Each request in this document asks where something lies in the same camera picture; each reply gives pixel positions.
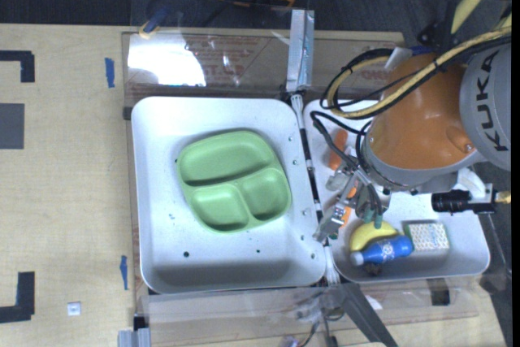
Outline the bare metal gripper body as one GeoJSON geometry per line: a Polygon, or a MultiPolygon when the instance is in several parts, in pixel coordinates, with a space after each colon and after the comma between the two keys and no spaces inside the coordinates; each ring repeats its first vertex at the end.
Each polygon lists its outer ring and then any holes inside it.
{"type": "Polygon", "coordinates": [[[384,188],[373,183],[361,169],[340,167],[335,173],[337,196],[335,208],[346,214],[348,210],[357,217],[383,217],[388,209],[389,195],[384,188]]]}

